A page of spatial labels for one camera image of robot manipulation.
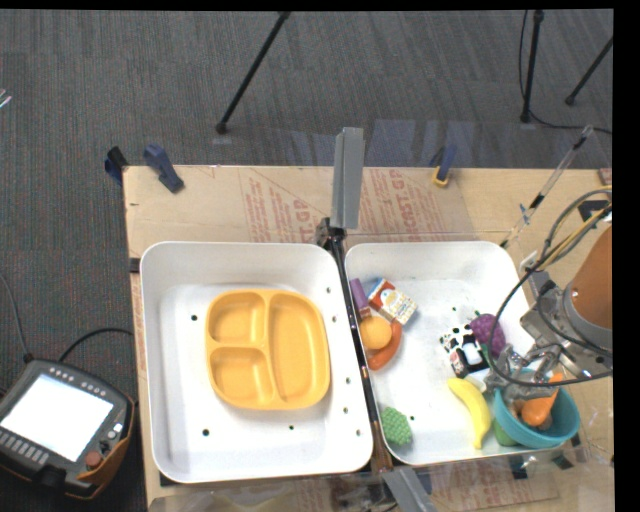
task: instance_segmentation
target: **green textured toy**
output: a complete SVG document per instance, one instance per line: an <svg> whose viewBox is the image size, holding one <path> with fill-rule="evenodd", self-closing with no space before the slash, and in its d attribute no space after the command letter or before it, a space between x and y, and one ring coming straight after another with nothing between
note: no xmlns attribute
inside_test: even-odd
<svg viewBox="0 0 640 512"><path fill-rule="evenodd" d="M393 407L385 407L380 416L384 437L388 443L402 446L411 442L411 427L407 417Z"/></svg>

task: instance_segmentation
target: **carpeted floor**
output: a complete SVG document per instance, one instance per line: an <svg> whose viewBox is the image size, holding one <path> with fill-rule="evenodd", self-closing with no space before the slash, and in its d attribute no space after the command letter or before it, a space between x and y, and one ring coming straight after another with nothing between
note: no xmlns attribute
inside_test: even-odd
<svg viewBox="0 0 640 512"><path fill-rule="evenodd" d="M613 51L574 105L565 98L613 36L613 9L544 11L529 122L533 11L294 12L217 133L277 19L0 9L0 89L12 96L0 109L0 272L36 357L98 327L132 328L122 189L104 171L113 146L131 164L155 142L175 164L333 165L335 136L352 126L367 166L427 166L456 143L454 167L555 168L592 125L572 168L612 167ZM130 336L95 336L68 362L137 395ZM3 289L0 363L7 388L22 349ZM141 512L143 482L136 438L95 501L0 472L0 511Z"/></svg>

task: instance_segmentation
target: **blue bowl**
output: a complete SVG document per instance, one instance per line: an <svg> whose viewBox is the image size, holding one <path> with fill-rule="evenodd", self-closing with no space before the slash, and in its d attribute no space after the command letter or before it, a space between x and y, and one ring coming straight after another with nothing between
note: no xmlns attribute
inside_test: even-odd
<svg viewBox="0 0 640 512"><path fill-rule="evenodd" d="M564 389L551 408L553 423L547 430L531 427L519 418L514 418L502 400L500 389L494 392L493 411L496 421L516 442L528 448L554 448L571 439L580 428L580 413L571 395Z"/></svg>

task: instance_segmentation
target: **table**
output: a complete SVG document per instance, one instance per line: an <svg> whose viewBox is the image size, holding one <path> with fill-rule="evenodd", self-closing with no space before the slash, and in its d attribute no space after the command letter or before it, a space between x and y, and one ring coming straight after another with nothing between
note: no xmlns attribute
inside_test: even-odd
<svg viewBox="0 0 640 512"><path fill-rule="evenodd" d="M330 215L331 208L332 168L175 168L185 182L185 188L177 194L171 194L159 182L158 173L152 168L131 166L123 170L127 237L134 270L131 292L145 483L147 502L154 512L179 510L189 499L213 498L201 486L161 485L160 473L153 462L140 275L135 272L139 258L146 248L165 240L306 243L313 239L315 227ZM440 188L431 183L433 169L365 168L360 225L349 235L363 242L372 238L376 241L437 240L457 234L500 243L518 220L521 204L528 205L536 197L552 172L551 169L452 169L449 184ZM530 224L509 246L514 262L517 264L541 247L550 226L572 200L600 186L602 182L595 170L565 171ZM572 223L577 225L578 221L577 218L568 220L568 227L571 228ZM587 236L584 243L549 269L559 286L564 287L570 281L596 236L597 233ZM529 478L526 489L518 487L517 481L480 482L473 478L459 479L461 487L454 488L449 485L452 471L462 471L460 468L464 466L457 464L440 472L447 475L449 484L445 484L445 488L434 486L432 499L438 510L491 506L498 507L496 510L514 507L527 511L613 510L614 478L612 464L609 464L614 442L612 378L571 386L571 393L582 417L582 445L573 455L581 460L584 455L585 462L574 464L570 470L540 471L539 482ZM475 474L474 471L478 468L463 473L468 476ZM330 501L323 482L323 479L302 480L294 484L294 492L303 494L307 500L295 498L301 510L330 510L322 508ZM207 487L216 488L215 484ZM229 502L228 496L219 499L220 503ZM271 510L269 500L265 503L264 510Z"/></svg>

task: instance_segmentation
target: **red sausage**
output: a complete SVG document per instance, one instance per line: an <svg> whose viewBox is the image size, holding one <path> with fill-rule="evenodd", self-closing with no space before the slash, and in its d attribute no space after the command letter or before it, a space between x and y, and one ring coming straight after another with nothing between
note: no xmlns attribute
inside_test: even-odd
<svg viewBox="0 0 640 512"><path fill-rule="evenodd" d="M387 364L398 351L400 338L402 337L402 324L397 320L391 322L391 341L367 359L367 364L372 370L379 370Z"/></svg>

